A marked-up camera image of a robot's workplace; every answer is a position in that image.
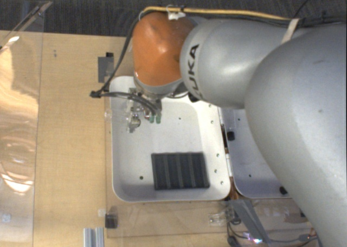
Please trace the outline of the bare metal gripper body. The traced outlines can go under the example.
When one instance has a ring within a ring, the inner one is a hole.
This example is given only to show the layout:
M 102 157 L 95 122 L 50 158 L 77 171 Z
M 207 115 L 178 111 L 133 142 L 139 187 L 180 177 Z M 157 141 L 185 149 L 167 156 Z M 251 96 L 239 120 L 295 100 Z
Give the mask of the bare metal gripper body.
M 162 117 L 162 103 L 161 100 L 151 99 L 146 96 L 142 91 L 137 88 L 130 88 L 128 93 L 133 97 L 128 97 L 130 111 L 132 113 L 143 113 L 144 118 L 161 118 Z

